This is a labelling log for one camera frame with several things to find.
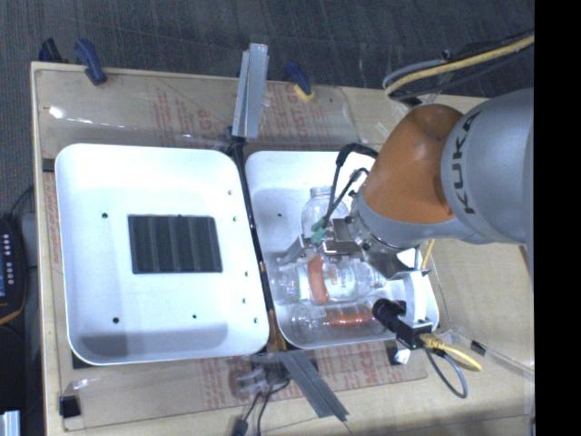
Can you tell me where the red sausage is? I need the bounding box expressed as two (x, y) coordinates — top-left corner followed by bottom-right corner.
(307, 255), (331, 305)

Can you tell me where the clear plastic jar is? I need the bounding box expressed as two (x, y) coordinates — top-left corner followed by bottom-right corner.
(300, 185), (351, 245)

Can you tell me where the black block with thin wires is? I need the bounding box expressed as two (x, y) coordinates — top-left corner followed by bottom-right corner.
(223, 134), (249, 154)
(261, 358), (292, 383)

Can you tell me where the clear plastic bottle with label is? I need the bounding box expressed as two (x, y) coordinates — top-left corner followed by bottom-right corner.
(270, 256), (388, 307)

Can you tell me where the black ribbed rectangular panel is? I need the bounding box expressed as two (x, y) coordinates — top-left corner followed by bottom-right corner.
(127, 213), (224, 275)

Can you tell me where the brown cardboard board red print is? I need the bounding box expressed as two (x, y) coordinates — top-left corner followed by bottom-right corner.
(34, 68), (430, 431)

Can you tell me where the black cylinder on white bracket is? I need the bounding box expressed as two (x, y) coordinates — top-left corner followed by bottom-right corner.
(371, 247), (435, 352)

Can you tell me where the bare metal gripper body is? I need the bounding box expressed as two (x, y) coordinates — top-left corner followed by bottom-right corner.
(320, 217), (397, 263)

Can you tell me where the white plastic tray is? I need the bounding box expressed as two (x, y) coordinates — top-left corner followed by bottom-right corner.
(54, 142), (271, 367)
(243, 150), (441, 351)

